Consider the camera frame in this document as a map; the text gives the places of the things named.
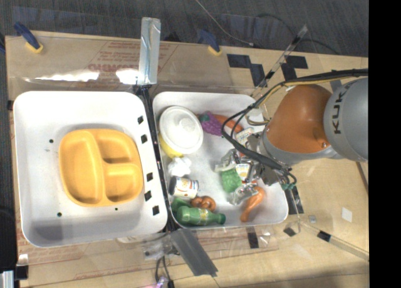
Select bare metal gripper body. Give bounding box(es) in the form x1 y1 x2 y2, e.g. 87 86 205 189
246 135 285 187

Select white plastic tray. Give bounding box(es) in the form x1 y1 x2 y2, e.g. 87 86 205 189
152 91 289 230
12 90 169 248

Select green broccoli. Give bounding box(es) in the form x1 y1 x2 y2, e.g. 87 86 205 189
220 167 243 194

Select yellow and white carton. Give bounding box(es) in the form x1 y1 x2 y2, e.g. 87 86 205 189
234 162 253 183

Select white packet blue print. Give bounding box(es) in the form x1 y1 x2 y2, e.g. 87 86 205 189
234 126 256 147

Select purple grapes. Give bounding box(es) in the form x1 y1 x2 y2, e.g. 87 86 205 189
199 111 225 138

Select orange carrot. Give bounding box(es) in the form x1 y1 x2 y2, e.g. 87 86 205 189
212 113 245 134

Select brown pretzel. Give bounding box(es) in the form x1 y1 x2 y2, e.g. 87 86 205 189
190 195 217 213

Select white crumpled packet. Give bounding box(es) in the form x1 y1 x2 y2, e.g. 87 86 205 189
167 156 193 178

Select white can orange print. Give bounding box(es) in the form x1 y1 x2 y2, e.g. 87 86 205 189
169 176 201 200

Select green bottle yellow label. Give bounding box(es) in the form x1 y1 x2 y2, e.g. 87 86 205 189
175 205 227 227

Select white bowl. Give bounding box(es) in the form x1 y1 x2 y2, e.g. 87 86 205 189
159 105 205 156

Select yellow cup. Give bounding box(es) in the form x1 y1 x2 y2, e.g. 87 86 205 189
159 135 184 160

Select plain green bottle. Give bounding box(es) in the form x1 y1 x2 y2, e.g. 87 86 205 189
170 197 192 214

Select orange divided plate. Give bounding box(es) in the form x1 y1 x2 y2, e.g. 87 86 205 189
58 128 145 208

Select brown cardboard board red print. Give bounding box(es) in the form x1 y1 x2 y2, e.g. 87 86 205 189
4 29 280 282

